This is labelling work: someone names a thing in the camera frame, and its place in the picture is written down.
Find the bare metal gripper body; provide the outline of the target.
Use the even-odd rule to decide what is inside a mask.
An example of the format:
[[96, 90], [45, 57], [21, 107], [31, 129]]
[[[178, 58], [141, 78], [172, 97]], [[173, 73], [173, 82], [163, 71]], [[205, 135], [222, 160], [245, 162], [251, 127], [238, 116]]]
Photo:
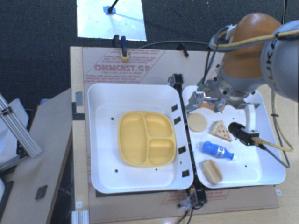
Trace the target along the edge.
[[244, 100], [249, 93], [232, 88], [222, 78], [207, 80], [203, 86], [205, 101], [218, 102], [218, 104], [231, 105], [232, 107], [245, 107], [248, 103]]

